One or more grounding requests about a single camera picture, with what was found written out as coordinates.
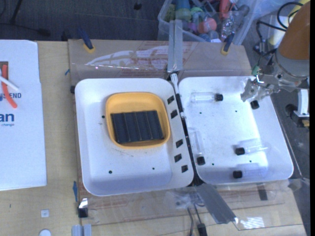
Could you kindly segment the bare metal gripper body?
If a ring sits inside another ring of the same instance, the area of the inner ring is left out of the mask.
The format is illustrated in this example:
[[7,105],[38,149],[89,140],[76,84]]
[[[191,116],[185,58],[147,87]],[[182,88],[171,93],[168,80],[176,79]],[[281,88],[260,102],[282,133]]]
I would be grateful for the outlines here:
[[255,84],[268,93],[278,93],[282,89],[288,92],[299,89],[303,82],[304,77],[279,72],[275,74],[259,73],[256,75]]

